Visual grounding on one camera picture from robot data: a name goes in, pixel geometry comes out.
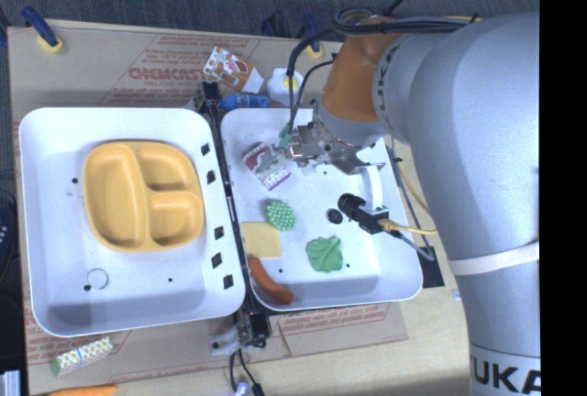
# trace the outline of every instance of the white bottle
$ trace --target white bottle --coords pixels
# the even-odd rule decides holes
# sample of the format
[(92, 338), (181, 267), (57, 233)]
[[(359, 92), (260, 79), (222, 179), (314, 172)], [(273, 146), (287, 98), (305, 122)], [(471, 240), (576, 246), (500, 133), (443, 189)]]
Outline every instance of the white bottle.
[[(267, 82), (267, 94), (273, 101), (281, 103), (284, 106), (290, 105), (290, 79), (285, 74), (287, 69), (275, 69), (273, 70), (273, 76)], [(292, 77), (293, 83), (293, 102), (297, 99), (297, 94), (300, 90), (300, 85), (304, 80), (304, 77), (297, 71), (293, 72)]]

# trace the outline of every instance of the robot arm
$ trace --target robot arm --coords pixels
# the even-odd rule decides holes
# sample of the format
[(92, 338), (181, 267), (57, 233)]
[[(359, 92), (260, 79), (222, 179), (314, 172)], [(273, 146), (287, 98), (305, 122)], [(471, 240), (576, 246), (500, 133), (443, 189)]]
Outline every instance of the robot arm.
[(354, 174), (382, 135), (410, 145), (463, 300), (475, 396), (541, 393), (538, 22), (348, 38), (290, 146)]

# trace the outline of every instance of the white container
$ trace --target white container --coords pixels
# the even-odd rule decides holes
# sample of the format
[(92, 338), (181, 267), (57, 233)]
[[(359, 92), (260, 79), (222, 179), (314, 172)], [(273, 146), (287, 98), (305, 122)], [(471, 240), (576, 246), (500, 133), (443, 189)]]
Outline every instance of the white container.
[[(156, 252), (119, 252), (98, 241), (84, 208), (83, 164), (94, 147), (117, 139), (168, 143), (192, 160), (205, 209), (198, 238)], [(227, 316), (243, 303), (203, 117), (187, 109), (43, 108), (23, 119), (20, 150), (32, 311), (45, 331), (70, 337), (168, 325)]]
[[(285, 74), (287, 69), (277, 68), (273, 70), (271, 79), (267, 82), (267, 95), (269, 98), (281, 105), (289, 107), (290, 105), (290, 79)], [(297, 98), (300, 85), (304, 77), (297, 71), (293, 73), (293, 102)]]
[[(272, 310), (290, 312), (414, 297), (422, 286), (422, 270), (411, 247), (386, 233), (369, 235), (348, 219), (339, 225), (327, 220), (327, 210), (338, 208), (343, 193), (369, 197), (371, 186), (365, 178), (324, 165), (304, 175), (291, 162), (290, 178), (269, 192), (242, 162), (242, 156), (261, 141), (278, 145), (279, 131), (289, 117), (287, 109), (236, 109), (224, 117), (221, 126), (239, 222), (267, 221), (265, 207), (271, 201), (289, 204), (297, 218), (293, 232), (280, 232), (282, 257), (261, 260), (270, 277), (293, 292), (293, 302), (278, 304), (253, 281), (259, 301)], [(307, 124), (311, 118), (311, 109), (300, 109), (295, 123)], [(383, 204), (394, 221), (407, 225), (383, 139), (359, 157), (371, 163), (385, 162), (380, 171)], [(343, 268), (316, 272), (305, 247), (313, 239), (332, 236), (341, 239)]]

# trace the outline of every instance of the white tape band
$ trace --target white tape band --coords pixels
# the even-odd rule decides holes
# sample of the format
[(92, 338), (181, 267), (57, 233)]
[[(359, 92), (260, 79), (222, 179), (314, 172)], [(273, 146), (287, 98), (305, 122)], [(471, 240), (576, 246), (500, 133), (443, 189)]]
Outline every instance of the white tape band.
[(536, 241), (501, 253), (479, 258), (450, 260), (450, 270), (454, 275), (475, 275), (511, 268), (540, 259), (540, 243)]

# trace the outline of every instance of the orange carrot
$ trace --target orange carrot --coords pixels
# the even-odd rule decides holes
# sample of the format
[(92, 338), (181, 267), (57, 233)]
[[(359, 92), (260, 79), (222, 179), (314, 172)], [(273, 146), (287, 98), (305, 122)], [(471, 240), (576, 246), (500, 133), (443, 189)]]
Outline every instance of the orange carrot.
[(117, 391), (117, 385), (100, 385), (54, 391), (49, 396), (111, 396)]
[(294, 300), (294, 294), (285, 287), (275, 283), (269, 276), (259, 258), (248, 257), (250, 275), (274, 300), (281, 304), (290, 304)]

